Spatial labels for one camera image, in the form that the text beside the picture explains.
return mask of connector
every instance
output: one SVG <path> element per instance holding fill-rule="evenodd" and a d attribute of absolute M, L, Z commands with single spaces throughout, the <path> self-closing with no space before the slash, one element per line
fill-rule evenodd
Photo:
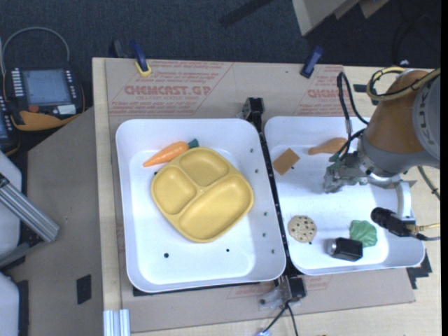
<path fill-rule="evenodd" d="M 401 220 L 391 210 L 377 207 L 372 210 L 370 217 L 376 224 L 399 237 L 409 237 L 413 233 L 415 220 Z"/>

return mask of toy carrot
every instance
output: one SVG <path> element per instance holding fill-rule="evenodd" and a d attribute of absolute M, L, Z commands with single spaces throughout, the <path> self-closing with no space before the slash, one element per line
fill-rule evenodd
<path fill-rule="evenodd" d="M 152 165 L 169 162 L 178 155 L 181 155 L 183 152 L 186 152 L 188 149 L 198 146 L 199 143 L 196 139 L 193 139 L 190 143 L 186 143 L 184 141 L 175 142 L 170 144 L 168 147 L 163 148 L 160 152 L 154 154 L 143 163 L 143 166 L 150 167 Z"/>

